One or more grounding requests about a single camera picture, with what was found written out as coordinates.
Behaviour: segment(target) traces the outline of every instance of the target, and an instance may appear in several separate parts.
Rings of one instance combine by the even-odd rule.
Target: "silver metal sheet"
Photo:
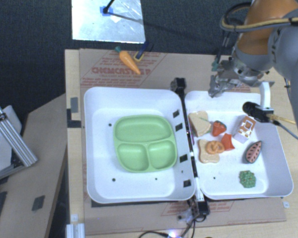
[[[140,0],[72,0],[72,31],[74,40],[143,43],[145,30]]]

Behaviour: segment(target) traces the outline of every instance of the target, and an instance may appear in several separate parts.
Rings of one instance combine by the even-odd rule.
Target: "orange carrot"
[[[127,51],[122,51],[120,47],[116,47],[115,51],[119,53],[120,60],[132,71],[140,75],[140,70]]]

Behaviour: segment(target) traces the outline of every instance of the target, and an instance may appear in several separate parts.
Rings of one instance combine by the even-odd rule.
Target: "white tray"
[[[187,112],[204,110],[209,121],[220,120],[227,126],[226,133],[233,134],[239,121],[245,116],[245,102],[260,103],[259,94],[225,92],[221,97],[211,98],[207,92],[193,91],[187,94]],[[194,138],[194,154],[199,157],[198,140],[221,140],[223,134],[213,137],[210,133]],[[262,140],[262,152],[253,164],[244,161],[244,152],[249,144]],[[197,161],[200,188],[211,199],[239,199],[253,197],[287,196],[293,190],[293,181],[285,159],[276,126],[257,122],[250,139],[244,144],[232,139],[234,150],[220,154],[216,164]],[[255,173],[256,186],[244,188],[239,183],[239,172],[250,170]]]
[[[95,87],[84,96],[87,191],[98,203],[186,200],[195,183],[180,98],[169,90]],[[113,127],[124,116],[167,119],[177,144],[176,164],[165,171],[132,173],[116,157]],[[175,127],[182,124],[182,129]],[[187,160],[180,162],[181,156]]]

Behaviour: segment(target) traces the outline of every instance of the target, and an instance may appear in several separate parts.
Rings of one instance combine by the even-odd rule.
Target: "brown oval toy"
[[[225,148],[221,142],[213,140],[207,143],[205,150],[209,154],[216,154],[224,152]]]
[[[254,163],[262,149],[262,141],[251,144],[245,152],[245,158],[249,163]]]

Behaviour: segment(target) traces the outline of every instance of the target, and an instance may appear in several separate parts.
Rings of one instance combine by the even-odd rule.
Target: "toy bread slice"
[[[208,114],[205,111],[190,113],[189,121],[197,137],[203,136],[210,131],[211,123],[209,122]]]
[[[218,153],[216,154],[208,154],[205,150],[205,147],[207,145],[208,141],[204,139],[200,139],[198,141],[199,148],[200,148],[200,155],[199,155],[199,160],[202,163],[217,163],[220,161],[220,156]]]

